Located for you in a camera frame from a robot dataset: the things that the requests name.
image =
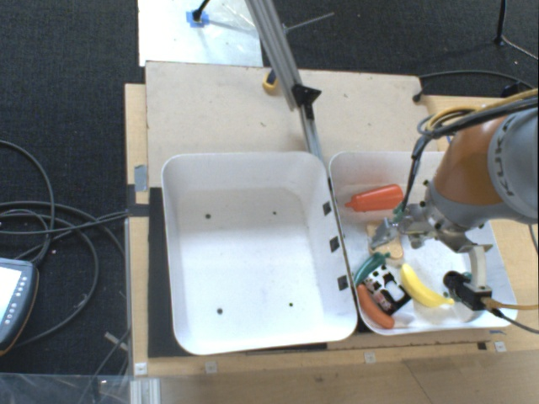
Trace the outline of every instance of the empty white tray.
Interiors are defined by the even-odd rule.
[[[163,166],[173,329],[193,354],[325,343],[357,323],[328,175],[305,152]]]
[[[432,179],[443,157],[443,152],[426,152],[421,159],[419,174],[410,196],[410,203],[418,203],[424,199],[425,179]],[[334,187],[335,203],[339,214],[340,226],[344,235],[344,245],[348,263],[352,273],[370,256],[366,225],[370,221],[381,221],[392,216],[391,211],[354,212],[344,204],[350,201],[353,194],[383,185],[396,183],[403,191],[406,189],[408,172],[411,164],[409,152],[343,152],[335,156],[329,171]],[[483,229],[474,229],[467,233],[468,237],[480,244],[493,244],[487,256],[487,284],[493,289],[493,298],[508,304],[515,303],[515,294],[511,289],[504,262],[499,254],[496,240],[490,224]],[[424,247],[413,249],[407,237],[401,237],[404,260],[414,268],[417,275],[431,289],[438,293],[446,291],[443,277],[447,271],[470,271],[469,258],[465,254],[457,254],[441,242],[429,240]],[[387,266],[396,278],[397,268]],[[515,319],[516,311],[507,310],[506,316]],[[410,301],[393,317],[396,320],[393,329],[383,329],[374,323],[360,308],[360,315],[365,324],[374,332],[382,335],[398,335],[414,332],[432,332],[447,329],[493,328],[509,325],[486,311],[466,322],[472,313],[462,304],[427,308]]]

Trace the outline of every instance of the blue object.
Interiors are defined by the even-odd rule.
[[[202,12],[202,15],[200,16],[200,21],[196,22],[193,18],[193,12],[194,11],[187,11],[185,13],[185,17],[187,18],[187,22],[191,27],[199,27],[204,28],[205,25],[208,25],[210,23],[210,17],[206,12]]]

